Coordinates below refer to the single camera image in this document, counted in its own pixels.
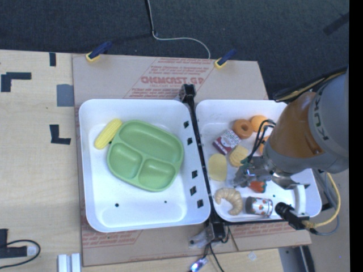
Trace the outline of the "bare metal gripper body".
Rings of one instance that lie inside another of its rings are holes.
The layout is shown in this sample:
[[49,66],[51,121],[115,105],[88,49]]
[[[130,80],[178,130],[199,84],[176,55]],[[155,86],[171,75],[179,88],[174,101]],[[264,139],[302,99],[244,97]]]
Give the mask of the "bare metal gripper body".
[[252,157],[243,167],[247,170],[247,179],[254,182],[272,181],[283,189],[293,189],[298,185],[290,174],[280,173],[270,160],[262,156]]

